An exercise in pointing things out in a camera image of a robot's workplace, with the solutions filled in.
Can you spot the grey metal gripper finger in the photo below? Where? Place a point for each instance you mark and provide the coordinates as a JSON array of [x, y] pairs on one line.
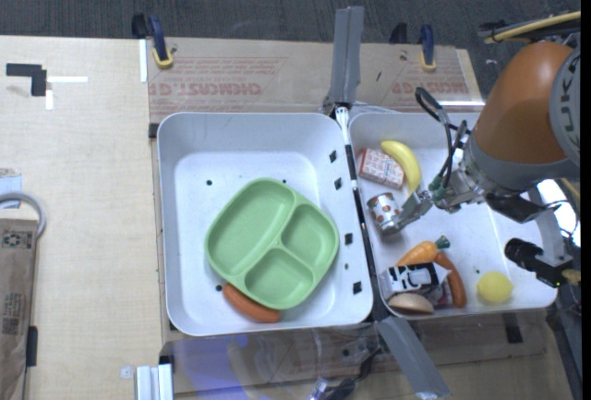
[[425, 202], [408, 209]]

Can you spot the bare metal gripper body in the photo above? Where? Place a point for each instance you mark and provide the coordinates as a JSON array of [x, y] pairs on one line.
[[461, 190]]

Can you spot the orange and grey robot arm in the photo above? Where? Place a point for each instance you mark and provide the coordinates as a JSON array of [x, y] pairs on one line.
[[522, 112]]

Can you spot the small can with red print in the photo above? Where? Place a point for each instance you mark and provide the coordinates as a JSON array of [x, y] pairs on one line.
[[383, 211]]

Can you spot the yellow banana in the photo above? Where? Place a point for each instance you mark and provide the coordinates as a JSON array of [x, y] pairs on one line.
[[408, 162]]

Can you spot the orange carrot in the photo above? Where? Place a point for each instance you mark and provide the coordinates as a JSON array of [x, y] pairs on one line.
[[420, 252]]

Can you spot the orange patterned carton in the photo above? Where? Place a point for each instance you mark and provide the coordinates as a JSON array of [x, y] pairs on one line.
[[378, 169]]

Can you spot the white plastic tray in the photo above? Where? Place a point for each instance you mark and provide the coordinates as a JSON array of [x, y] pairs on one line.
[[485, 241], [194, 227]]

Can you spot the black and white carton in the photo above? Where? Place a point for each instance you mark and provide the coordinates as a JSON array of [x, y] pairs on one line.
[[413, 278]]

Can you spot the orange toy sausage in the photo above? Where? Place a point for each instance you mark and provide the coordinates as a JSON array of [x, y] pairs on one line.
[[457, 285], [251, 308]]

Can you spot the tan bread bun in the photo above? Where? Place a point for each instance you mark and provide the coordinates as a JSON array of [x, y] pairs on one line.
[[411, 303]]

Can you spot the yellow lemon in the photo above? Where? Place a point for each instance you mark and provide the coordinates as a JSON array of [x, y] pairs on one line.
[[494, 287]]

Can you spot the green divided plate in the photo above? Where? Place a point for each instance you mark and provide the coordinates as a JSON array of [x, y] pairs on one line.
[[258, 232]]

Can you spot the brown cardboard board red print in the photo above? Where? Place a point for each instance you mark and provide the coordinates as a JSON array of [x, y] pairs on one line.
[[277, 79]]

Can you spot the brown paper bag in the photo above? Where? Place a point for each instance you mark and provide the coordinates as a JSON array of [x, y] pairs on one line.
[[16, 296]]

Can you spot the black cylinder on white bracket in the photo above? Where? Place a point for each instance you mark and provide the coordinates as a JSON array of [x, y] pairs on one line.
[[531, 257]]

